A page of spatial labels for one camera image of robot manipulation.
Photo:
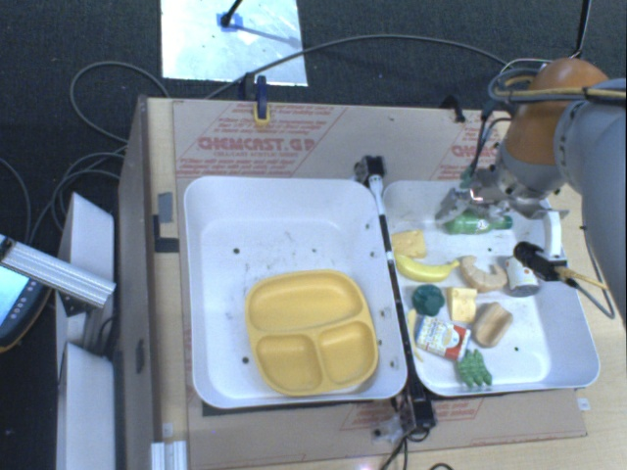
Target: white plastic tray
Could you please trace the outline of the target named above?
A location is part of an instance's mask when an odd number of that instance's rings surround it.
[[[378,212],[370,192],[336,179],[211,176],[184,198],[192,371],[208,404],[237,408],[388,399],[407,379]],[[244,315],[260,280],[330,268],[352,277],[368,303],[379,345],[372,376],[351,388],[294,398],[271,389],[253,360]]]
[[[512,256],[517,242],[528,241],[544,246],[544,227],[540,220],[529,220],[513,212],[510,230],[493,230],[479,235],[451,235],[434,222],[435,213],[453,186],[441,181],[397,181],[385,191],[391,233],[420,228],[424,232],[426,263],[449,262],[463,256],[477,256],[476,265],[489,265]],[[399,274],[404,305],[411,309],[411,294],[418,286]],[[468,388],[462,383],[454,364],[429,352],[420,352],[416,371],[424,386],[445,397],[506,393],[528,390],[579,388],[593,383],[599,375],[599,357],[574,289],[560,282],[540,281],[540,291],[532,297],[515,298],[506,288],[480,294],[477,303],[497,301],[513,314],[513,323],[499,344],[478,349],[494,377],[492,387]],[[458,269],[439,287],[465,287]],[[449,320],[446,306],[440,318]]]

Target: yellow cheese block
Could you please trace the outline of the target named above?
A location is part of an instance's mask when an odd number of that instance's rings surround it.
[[[467,324],[471,323],[477,313],[476,298],[476,289],[466,287],[447,288],[447,308],[449,309],[451,320]]]
[[[392,235],[392,250],[409,258],[424,258],[427,248],[424,244],[422,230],[409,230]]]

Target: black floor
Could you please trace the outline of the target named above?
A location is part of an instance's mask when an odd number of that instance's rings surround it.
[[[511,60],[572,53],[582,0],[298,0],[304,45],[369,33],[421,34],[472,44]],[[584,57],[610,77],[625,76],[626,0],[594,0]],[[72,111],[72,76],[103,60],[161,70],[160,0],[0,0],[0,158],[23,177],[33,218],[66,169],[117,145]],[[306,59],[310,86],[271,88],[275,101],[437,107],[455,94],[466,108],[486,101],[496,62],[423,43],[360,42]],[[172,81],[176,97],[216,85]],[[128,133],[136,96],[157,95],[128,70],[97,70],[77,86],[96,123]],[[229,91],[224,97],[234,97]],[[119,170],[115,162],[105,168]],[[116,183],[84,176],[71,189],[115,213]],[[0,233],[21,240],[26,214],[18,182],[0,165]],[[48,214],[32,245],[55,253],[60,234]],[[18,346],[0,355],[0,468],[54,468],[56,378],[54,310]]]

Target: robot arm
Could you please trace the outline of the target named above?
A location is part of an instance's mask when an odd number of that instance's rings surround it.
[[[552,92],[589,86],[588,92],[618,91],[622,98],[552,100]],[[468,207],[488,216],[508,209],[532,218],[555,213],[544,199],[567,182],[582,196],[591,251],[625,321],[625,79],[607,80],[589,63],[562,59],[540,70],[527,92],[543,94],[518,106],[495,165],[473,169],[436,219]]]

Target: phone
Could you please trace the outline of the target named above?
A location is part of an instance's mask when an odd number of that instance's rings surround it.
[[[0,353],[17,343],[30,328],[48,293],[39,282],[0,266]]]

